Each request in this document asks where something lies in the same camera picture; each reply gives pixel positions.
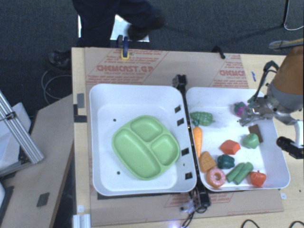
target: black cable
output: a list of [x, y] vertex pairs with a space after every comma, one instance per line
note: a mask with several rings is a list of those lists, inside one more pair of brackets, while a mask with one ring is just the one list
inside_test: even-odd
[[[255, 223], [255, 222], [254, 222], [253, 220], [251, 220], [251, 219], [246, 219], [246, 220], [243, 222], [241, 228], [244, 228], [244, 225], [245, 225], [247, 222], [249, 222], [249, 221], [252, 222], [257, 228], [260, 228], [260, 227], [257, 225], [257, 223]], [[304, 226], [304, 223], [303, 223], [303, 222], [301, 222], [301, 221], [299, 221], [299, 220], [296, 220], [296, 221], [294, 221], [293, 223], [290, 224], [289, 228], [292, 228], [296, 223], [299, 223], [299, 224], [301, 224], [302, 226]]]
[[257, 228], [260, 228], [260, 227], [257, 225], [257, 223], [254, 222], [254, 221], [251, 220], [251, 219], [246, 219], [246, 220], [243, 222], [241, 228], [244, 228], [245, 224], [246, 224], [247, 222], [249, 222], [249, 221], [252, 222]]
[[266, 65], [264, 66], [264, 73], [262, 75], [262, 78], [261, 78], [261, 81], [260, 81], [260, 84], [256, 90], [256, 93], [248, 100], [249, 104], [255, 102], [257, 100], [257, 95], [258, 93], [260, 92], [265, 80], [266, 80], [266, 77], [268, 75], [269, 72], [273, 72], [273, 73], [277, 73], [277, 71], [279, 70], [279, 66], [274, 62], [274, 61], [270, 61], [268, 63], [266, 63]]
[[189, 226], [189, 224], [191, 223], [191, 221], [193, 219], [194, 213], [195, 213], [195, 211], [192, 212], [191, 214], [189, 214], [188, 218], [186, 218], [186, 220], [181, 225], [181, 228], [186, 228], [187, 226]]
[[292, 228], [296, 223], [299, 223], [299, 224], [301, 224], [302, 226], [304, 226], [304, 223], [303, 223], [303, 222], [301, 222], [301, 221], [299, 221], [299, 220], [296, 220], [296, 221], [294, 221], [293, 223], [290, 224], [289, 228]]

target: plastic toy food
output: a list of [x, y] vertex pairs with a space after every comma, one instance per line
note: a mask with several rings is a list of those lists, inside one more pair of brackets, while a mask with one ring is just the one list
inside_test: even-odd
[[235, 166], [235, 164], [234, 164], [233, 157], [226, 155], [226, 154], [220, 155], [218, 157], [218, 167], [220, 169], [230, 169], [234, 166]]
[[253, 165], [250, 162], [247, 162], [243, 168], [239, 171], [239, 173], [236, 175], [236, 177], [233, 179], [234, 183], [239, 185], [242, 180], [246, 178], [246, 176], [252, 172]]
[[223, 151], [224, 154], [236, 154], [241, 149], [241, 146], [238, 142], [233, 140], [226, 140], [220, 146], [220, 149]]
[[193, 121], [193, 124], [195, 127], [192, 129], [193, 132], [193, 138], [194, 138], [194, 144], [195, 144], [195, 150], [196, 150], [196, 155], [199, 158], [200, 157], [200, 152], [201, 152], [201, 146], [203, 142], [203, 131], [199, 127], [199, 122], [198, 121]]
[[207, 172], [207, 182], [215, 188], [222, 186], [226, 181], [226, 176], [220, 168], [212, 168]]
[[199, 162], [200, 162], [199, 163], [200, 170], [203, 173], [216, 167], [217, 165], [208, 151], [205, 151], [200, 155]]
[[234, 104], [234, 113], [236, 115], [238, 115], [239, 117], [242, 117], [242, 113], [244, 111], [244, 109], [248, 108], [244, 102], [240, 102], [240, 103], [237, 103], [237, 104]]
[[193, 112], [190, 113], [190, 117], [193, 120], [197, 120], [202, 126], [209, 126], [214, 122], [212, 114], [208, 112]]
[[253, 171], [250, 173], [250, 180], [252, 185], [261, 187], [266, 181], [267, 176], [264, 173], [260, 173], [260, 171]]
[[244, 165], [245, 163], [240, 163], [235, 168], [233, 168], [233, 170], [226, 175], [227, 182], [232, 182]]
[[255, 133], [250, 133], [246, 135], [242, 139], [242, 144], [247, 148], [255, 149], [260, 144], [260, 141], [258, 140], [258, 135]]
[[258, 127], [257, 124], [248, 127], [248, 130], [250, 133], [255, 133], [258, 136], [258, 140], [260, 141], [260, 143], [263, 142], [263, 137], [261, 135], [260, 128]]

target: black bracket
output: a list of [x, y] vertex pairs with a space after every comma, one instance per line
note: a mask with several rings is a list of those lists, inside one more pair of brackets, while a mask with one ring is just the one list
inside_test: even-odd
[[211, 52], [219, 52], [221, 59], [225, 59], [226, 56], [224, 55], [224, 52], [222, 50], [222, 48], [220, 48], [219, 46], [215, 46]]

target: red pepper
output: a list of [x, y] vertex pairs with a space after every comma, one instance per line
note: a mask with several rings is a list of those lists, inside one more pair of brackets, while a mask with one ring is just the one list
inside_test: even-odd
[[264, 173], [260, 173], [260, 171], [252, 171], [250, 173], [250, 180], [253, 185], [261, 187], [266, 180], [266, 175]]

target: divided plate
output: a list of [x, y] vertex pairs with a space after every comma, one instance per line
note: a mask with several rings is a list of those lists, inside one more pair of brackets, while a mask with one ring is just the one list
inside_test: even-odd
[[129, 171], [142, 180], [164, 173], [180, 154], [179, 144], [172, 134], [148, 115], [122, 126], [113, 136], [112, 147]]

